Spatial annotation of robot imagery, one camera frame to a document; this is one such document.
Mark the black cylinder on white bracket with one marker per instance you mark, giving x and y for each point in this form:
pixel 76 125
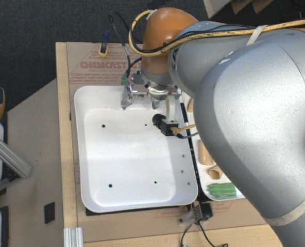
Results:
pixel 166 126

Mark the thin black and white rod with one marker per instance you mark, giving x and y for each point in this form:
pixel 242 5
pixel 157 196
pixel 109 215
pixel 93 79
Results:
pixel 193 161

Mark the beige cylinder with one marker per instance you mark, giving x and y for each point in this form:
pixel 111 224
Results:
pixel 190 105
pixel 205 154
pixel 214 173

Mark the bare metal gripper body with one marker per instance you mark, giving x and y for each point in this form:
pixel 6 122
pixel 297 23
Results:
pixel 159 90

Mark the brown cardboard board red print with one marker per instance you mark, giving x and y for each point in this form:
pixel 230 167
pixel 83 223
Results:
pixel 111 228

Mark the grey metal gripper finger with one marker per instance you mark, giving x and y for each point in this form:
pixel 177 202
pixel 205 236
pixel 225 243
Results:
pixel 127 99
pixel 157 102

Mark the white plastic tray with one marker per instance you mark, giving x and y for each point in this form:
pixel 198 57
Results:
pixel 129 150
pixel 202 174

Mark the green ribbed toy vegetable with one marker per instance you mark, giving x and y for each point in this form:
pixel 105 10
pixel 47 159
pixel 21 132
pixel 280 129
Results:
pixel 222 190

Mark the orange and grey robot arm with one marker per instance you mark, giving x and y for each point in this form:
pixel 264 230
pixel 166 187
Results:
pixel 250 91

